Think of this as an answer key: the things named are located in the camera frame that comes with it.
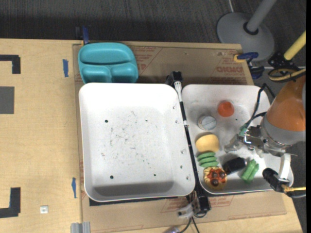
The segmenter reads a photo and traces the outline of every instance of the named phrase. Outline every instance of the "black cylinder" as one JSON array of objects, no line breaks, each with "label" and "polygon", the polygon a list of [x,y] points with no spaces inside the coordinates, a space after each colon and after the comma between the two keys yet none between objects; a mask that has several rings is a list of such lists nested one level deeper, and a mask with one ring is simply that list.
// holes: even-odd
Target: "black cylinder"
[{"label": "black cylinder", "polygon": [[245,167],[246,167],[246,161],[241,157],[232,159],[230,161],[227,161],[225,164],[223,164],[223,169],[226,172],[226,174],[237,172]]}]

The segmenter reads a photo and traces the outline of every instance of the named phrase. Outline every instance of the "yellow tube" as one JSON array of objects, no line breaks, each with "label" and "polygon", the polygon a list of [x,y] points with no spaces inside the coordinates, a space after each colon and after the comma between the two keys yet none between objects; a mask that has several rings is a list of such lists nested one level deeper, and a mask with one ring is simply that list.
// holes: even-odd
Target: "yellow tube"
[{"label": "yellow tube", "polygon": [[294,44],[286,51],[284,58],[291,60],[293,57],[305,46],[307,42],[307,31],[304,31],[302,35],[295,41]]}]

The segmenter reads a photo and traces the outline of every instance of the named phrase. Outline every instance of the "teal plastic tray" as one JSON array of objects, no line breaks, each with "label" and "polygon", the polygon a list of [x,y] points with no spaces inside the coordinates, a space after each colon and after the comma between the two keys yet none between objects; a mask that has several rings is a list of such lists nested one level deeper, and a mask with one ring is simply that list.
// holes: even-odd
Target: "teal plastic tray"
[{"label": "teal plastic tray", "polygon": [[84,83],[135,83],[138,79],[135,56],[122,43],[84,45],[79,51],[78,63]]}]

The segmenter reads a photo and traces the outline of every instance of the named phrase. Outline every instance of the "wooden surface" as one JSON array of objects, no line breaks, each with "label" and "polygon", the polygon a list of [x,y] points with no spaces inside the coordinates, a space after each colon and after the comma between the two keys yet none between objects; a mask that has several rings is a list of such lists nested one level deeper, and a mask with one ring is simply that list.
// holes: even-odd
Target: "wooden surface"
[{"label": "wooden surface", "polygon": [[[71,223],[82,222],[72,66],[72,45],[79,43],[0,39],[0,54],[21,57],[21,74],[12,74],[10,62],[0,62],[0,86],[15,87],[15,113],[0,115],[0,208],[8,207],[10,187],[21,187],[21,213],[0,218],[2,232],[69,232]],[[63,59],[69,61],[68,77]],[[284,196],[284,203],[286,215],[198,227],[201,232],[301,232],[292,200]],[[41,205],[48,205],[49,213],[40,214]]]}]

